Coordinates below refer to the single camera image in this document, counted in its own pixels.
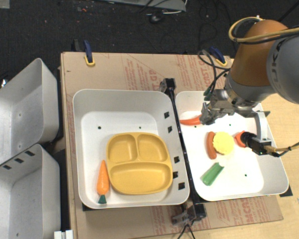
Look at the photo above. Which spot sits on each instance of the green celery stick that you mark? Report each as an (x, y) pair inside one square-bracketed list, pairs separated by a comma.
[(211, 174)]

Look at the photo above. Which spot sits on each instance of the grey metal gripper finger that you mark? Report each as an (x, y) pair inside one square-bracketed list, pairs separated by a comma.
[(214, 118), (204, 114)]

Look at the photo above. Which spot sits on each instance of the red sausage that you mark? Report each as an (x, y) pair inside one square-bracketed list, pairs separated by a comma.
[(210, 146)]

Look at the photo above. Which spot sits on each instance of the brown cardboard board red print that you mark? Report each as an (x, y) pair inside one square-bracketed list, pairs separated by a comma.
[(129, 68)]

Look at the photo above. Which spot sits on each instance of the black computer mouse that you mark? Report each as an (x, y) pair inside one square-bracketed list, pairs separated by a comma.
[(156, 16)]

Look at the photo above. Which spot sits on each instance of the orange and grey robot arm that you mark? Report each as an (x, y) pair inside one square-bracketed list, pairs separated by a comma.
[(259, 58)]

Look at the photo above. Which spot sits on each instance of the yellow divided plate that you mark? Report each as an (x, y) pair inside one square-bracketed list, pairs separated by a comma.
[(139, 165)]

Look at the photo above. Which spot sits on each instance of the orange carrot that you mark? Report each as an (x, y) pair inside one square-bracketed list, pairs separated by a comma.
[(103, 178)]

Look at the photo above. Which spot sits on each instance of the orange chili pepper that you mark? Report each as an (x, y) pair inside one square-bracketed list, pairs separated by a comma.
[(190, 121)]

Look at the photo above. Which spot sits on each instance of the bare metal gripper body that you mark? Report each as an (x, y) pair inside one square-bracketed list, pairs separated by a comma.
[(221, 103)]

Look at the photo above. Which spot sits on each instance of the white plastic tray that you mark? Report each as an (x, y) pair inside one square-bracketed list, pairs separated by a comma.
[(22, 113), (239, 178), (22, 198), (119, 118)]

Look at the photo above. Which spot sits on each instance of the black cylinder on white bracket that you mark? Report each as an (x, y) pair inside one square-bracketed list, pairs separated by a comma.
[(261, 133)]

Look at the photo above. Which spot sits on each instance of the yellow round biscuit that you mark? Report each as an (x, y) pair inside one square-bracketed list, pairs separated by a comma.
[(223, 143)]

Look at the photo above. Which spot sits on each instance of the orange round toy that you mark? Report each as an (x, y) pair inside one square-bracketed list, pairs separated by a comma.
[(238, 138)]

